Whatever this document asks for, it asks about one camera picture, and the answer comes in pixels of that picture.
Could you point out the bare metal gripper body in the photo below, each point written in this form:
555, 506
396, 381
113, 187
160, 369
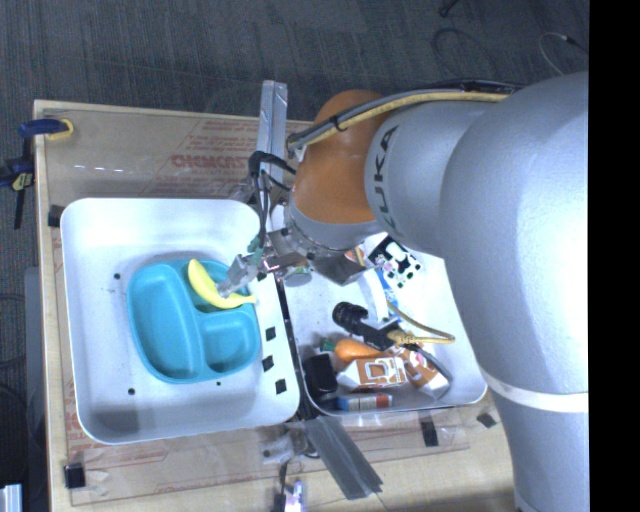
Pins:
292, 246

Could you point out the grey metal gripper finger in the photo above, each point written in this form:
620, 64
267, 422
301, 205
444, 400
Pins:
255, 270
236, 270

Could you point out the yellow banana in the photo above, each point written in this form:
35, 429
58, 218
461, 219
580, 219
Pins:
199, 280

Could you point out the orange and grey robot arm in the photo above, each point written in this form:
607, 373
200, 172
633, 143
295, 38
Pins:
500, 250

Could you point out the green and white can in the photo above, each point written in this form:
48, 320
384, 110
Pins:
299, 276

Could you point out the blue divided plate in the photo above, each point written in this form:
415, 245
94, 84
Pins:
165, 325

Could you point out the black and white cow carton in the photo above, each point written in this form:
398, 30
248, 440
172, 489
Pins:
397, 260

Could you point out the orange carrot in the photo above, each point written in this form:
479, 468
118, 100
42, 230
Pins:
352, 350

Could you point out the black can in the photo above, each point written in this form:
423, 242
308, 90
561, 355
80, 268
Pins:
320, 375

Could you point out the brown cardboard board red print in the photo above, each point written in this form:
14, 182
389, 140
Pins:
150, 150

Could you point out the orange and white carton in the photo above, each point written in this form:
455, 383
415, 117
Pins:
425, 372
372, 375

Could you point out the white plastic tray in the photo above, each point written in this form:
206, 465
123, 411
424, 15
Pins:
465, 370
100, 350

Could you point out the blue white and red packet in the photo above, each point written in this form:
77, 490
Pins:
365, 402

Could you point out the black cylinder on white bracket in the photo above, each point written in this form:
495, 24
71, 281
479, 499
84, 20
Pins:
361, 325

